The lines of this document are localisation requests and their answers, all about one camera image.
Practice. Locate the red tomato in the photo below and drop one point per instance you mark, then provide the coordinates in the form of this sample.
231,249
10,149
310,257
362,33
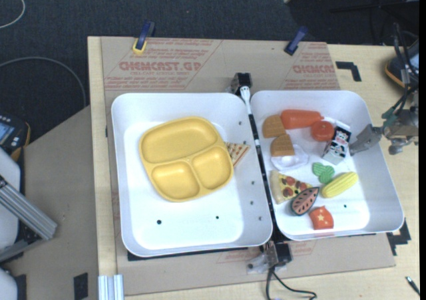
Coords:
323,130

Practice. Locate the yellow divided plate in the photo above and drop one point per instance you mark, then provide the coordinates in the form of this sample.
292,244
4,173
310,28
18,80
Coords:
179,145

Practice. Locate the tan waffle triangle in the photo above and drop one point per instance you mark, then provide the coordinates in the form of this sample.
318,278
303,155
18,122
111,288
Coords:
239,152

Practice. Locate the white fried egg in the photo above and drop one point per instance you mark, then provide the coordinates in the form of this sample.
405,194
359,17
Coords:
288,160

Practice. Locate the white plastic tray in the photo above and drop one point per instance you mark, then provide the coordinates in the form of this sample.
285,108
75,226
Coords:
369,192
186,225

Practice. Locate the watermelon slice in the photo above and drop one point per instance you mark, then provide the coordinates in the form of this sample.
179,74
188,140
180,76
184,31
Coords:
304,201

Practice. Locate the green leafy vegetable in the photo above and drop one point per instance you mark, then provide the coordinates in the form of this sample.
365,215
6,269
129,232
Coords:
323,172

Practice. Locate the orange carrot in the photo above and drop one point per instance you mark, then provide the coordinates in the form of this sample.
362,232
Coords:
298,119

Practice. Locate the black pen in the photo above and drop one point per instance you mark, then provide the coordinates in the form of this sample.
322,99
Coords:
412,285

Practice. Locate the brown bread piece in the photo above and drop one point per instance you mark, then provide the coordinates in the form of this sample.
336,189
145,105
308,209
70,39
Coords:
282,146
273,125

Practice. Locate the yellow corn cob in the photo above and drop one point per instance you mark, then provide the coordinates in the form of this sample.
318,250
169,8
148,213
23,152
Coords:
339,185

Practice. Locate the yellow pizza slice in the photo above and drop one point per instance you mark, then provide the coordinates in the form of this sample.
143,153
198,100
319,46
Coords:
283,187

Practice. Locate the thin black and white rod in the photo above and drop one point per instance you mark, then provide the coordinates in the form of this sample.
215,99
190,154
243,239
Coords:
255,135

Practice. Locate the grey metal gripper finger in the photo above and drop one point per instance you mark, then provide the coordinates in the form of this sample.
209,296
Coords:
367,131
361,147

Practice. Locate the brown cardboard board red print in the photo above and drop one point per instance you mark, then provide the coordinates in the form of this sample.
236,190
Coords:
233,59

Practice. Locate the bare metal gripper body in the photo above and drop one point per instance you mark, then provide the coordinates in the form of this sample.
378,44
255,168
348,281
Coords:
402,132

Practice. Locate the orange packet with yellow star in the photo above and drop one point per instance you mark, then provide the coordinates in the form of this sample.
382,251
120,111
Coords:
321,218

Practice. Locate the black and white milk carton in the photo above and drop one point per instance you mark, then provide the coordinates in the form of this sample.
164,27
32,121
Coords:
337,145

